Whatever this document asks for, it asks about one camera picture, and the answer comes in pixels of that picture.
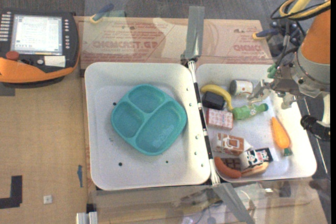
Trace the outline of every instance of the black tape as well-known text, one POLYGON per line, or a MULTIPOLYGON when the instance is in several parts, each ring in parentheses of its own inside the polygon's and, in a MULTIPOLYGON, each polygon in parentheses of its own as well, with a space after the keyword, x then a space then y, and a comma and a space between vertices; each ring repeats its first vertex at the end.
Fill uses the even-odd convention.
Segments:
POLYGON ((197 103, 201 103, 201 96, 200 96, 200 93, 199 93, 200 91, 198 90, 197 82, 194 83, 194 88, 195 88, 197 103))
POLYGON ((86 213, 96 212, 97 206, 96 204, 86 204, 86 213))
POLYGON ((210 146, 210 140, 209 140, 209 136, 205 136, 204 137, 205 139, 205 145, 206 145, 206 149, 208 151, 208 157, 209 159, 213 159, 213 156, 212 156, 212 150, 211 150, 211 146, 210 146))
POLYGON ((12 176, 9 198, 0 198, 0 209, 20 207, 22 204, 22 176, 12 176))
POLYGON ((206 124, 205 124, 203 109, 200 108, 199 111, 200 111, 200 118, 201 118, 201 122, 202 122, 202 128, 204 130, 206 130, 206 124))

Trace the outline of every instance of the food package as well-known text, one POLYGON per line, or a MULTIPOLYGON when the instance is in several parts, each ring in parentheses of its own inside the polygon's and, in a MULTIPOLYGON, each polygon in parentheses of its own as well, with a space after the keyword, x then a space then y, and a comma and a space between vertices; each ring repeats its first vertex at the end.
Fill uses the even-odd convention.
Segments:
POLYGON ((233 114, 224 110, 208 109, 205 115, 208 126, 231 130, 233 128, 233 114))
POLYGON ((215 148, 218 152, 238 156, 242 152, 249 150, 251 145, 242 137, 218 133, 215 148))
POLYGON ((273 161, 269 148, 245 151, 240 154, 239 158, 242 171, 257 165, 261 165, 263 162, 273 161))
POLYGON ((242 177, 263 174, 264 172, 266 172, 267 167, 268 167, 268 162, 263 162, 262 164, 253 166, 252 168, 247 168, 241 172, 242 177))
POLYGON ((240 171, 240 159, 237 157, 234 158, 221 158, 221 160, 223 161, 223 163, 234 170, 240 171))

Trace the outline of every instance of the banana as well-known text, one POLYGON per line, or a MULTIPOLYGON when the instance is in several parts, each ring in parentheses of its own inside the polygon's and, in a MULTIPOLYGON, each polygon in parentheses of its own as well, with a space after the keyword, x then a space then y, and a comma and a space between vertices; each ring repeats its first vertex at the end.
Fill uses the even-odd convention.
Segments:
POLYGON ((206 93, 206 92, 212 92, 212 93, 221 95, 226 101, 227 109, 230 111, 233 110, 232 103, 231 103, 231 95, 228 91, 226 91, 225 89, 223 89, 222 87, 218 85, 208 84, 208 85, 201 87, 201 93, 206 93))

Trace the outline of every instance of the toy food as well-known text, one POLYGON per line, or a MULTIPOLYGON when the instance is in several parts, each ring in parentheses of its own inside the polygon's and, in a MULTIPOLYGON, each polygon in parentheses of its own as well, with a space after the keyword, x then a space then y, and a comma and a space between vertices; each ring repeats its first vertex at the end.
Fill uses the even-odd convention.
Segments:
POLYGON ((207 109, 206 124, 212 127, 231 130, 233 128, 233 114, 224 110, 207 109))
POLYGON ((253 83, 248 80, 233 80, 229 88, 231 96, 243 94, 251 94, 253 91, 253 83))
POLYGON ((206 108, 222 110, 225 104, 223 96, 213 92, 206 92, 202 97, 202 105, 206 108))
POLYGON ((216 168, 220 173, 230 178, 240 178, 241 172, 226 166, 220 157, 214 158, 216 168))
POLYGON ((284 149, 284 156, 292 155, 293 152, 289 148, 290 138, 283 125, 278 121, 276 117, 272 117, 271 125, 274 142, 278 145, 279 148, 284 149))
POLYGON ((245 151, 240 154, 239 158, 242 171, 263 164, 264 162, 273 161, 269 148, 245 151))
POLYGON ((251 145, 242 137, 218 133, 216 136, 216 151, 238 156, 249 150, 251 145))
POLYGON ((239 158, 221 158, 223 163, 234 170, 240 171, 240 159, 239 158))
POLYGON ((256 165, 254 167, 242 171, 242 177, 262 174, 266 171, 267 167, 268 162, 263 162, 262 164, 256 165))
POLYGON ((228 91, 226 91, 222 87, 220 87, 218 85, 214 85, 214 84, 207 84, 207 85, 201 87, 201 92, 202 93, 213 92, 213 93, 216 93, 218 95, 221 95, 224 98, 224 100, 226 101, 227 109, 229 111, 233 110, 233 107, 232 107, 232 104, 231 104, 231 95, 228 91))
POLYGON ((251 104, 251 105, 243 105, 240 108, 234 108, 232 110, 233 118, 235 120, 244 120, 250 118, 258 113, 264 112, 268 110, 267 104, 251 104))

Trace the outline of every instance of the white tray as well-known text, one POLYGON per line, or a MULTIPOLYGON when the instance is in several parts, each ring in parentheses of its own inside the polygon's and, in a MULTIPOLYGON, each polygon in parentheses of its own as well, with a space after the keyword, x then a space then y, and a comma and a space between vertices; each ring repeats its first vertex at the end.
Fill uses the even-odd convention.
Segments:
MULTIPOLYGON (((196 71, 199 88, 206 84, 220 85, 228 90, 232 80, 249 80, 256 85, 260 79, 267 80, 267 68, 269 65, 201 65, 196 71)), ((271 162, 262 175, 242 177, 232 179, 220 175, 228 182, 244 183, 260 180, 278 180, 288 178, 309 177, 317 169, 316 159, 306 131, 300 125, 301 114, 296 103, 286 110, 281 109, 282 98, 272 92, 264 100, 269 109, 266 112, 255 115, 254 117, 241 121, 234 121, 232 130, 223 130, 215 127, 208 127, 208 135, 211 144, 214 144, 215 135, 218 132, 243 137, 254 149, 268 147, 274 161, 271 162), (291 150, 293 155, 284 157, 274 143, 271 133, 270 120, 272 116, 277 116, 289 133, 291 139, 291 150)), ((247 104, 246 97, 236 97, 232 100, 233 107, 247 104)), ((220 157, 233 157, 232 155, 217 153, 213 155, 220 157)))
POLYGON ((85 72, 91 176, 103 190, 199 185, 210 165, 189 70, 170 63, 93 63, 85 72), (117 103, 138 84, 149 83, 173 97, 187 113, 187 124, 173 145, 147 156, 123 140, 110 122, 117 103))

